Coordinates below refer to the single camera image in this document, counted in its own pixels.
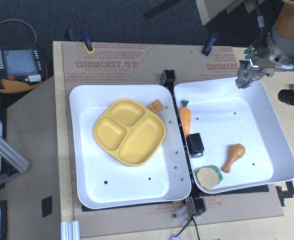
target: blue clip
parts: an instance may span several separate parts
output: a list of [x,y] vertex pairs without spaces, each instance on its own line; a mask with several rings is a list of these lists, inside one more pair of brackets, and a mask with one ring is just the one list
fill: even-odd
[[81,28],[79,32],[84,43],[83,47],[85,48],[87,54],[89,55],[94,54],[95,48],[92,45],[92,42],[91,42],[91,39],[89,38],[88,33],[83,28]]
[[201,53],[208,56],[212,50],[212,46],[218,39],[218,34],[213,33],[211,34],[210,38],[206,41],[204,48],[202,49]]

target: toy chicken drumstick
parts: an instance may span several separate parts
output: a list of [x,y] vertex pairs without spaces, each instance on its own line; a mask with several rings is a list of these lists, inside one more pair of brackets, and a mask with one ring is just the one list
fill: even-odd
[[229,149],[228,161],[225,164],[225,166],[222,168],[222,170],[225,173],[230,173],[232,164],[239,158],[242,158],[244,154],[245,154],[245,147],[242,144],[238,143],[238,144],[232,145],[231,148]]

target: orange carrot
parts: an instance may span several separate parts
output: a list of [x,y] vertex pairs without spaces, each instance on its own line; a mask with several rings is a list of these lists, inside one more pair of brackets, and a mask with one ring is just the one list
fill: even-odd
[[182,100],[181,101],[182,108],[179,112],[180,120],[183,128],[183,133],[185,134],[185,137],[189,135],[190,129],[191,129],[191,119],[192,119],[192,112],[187,107],[188,100]]

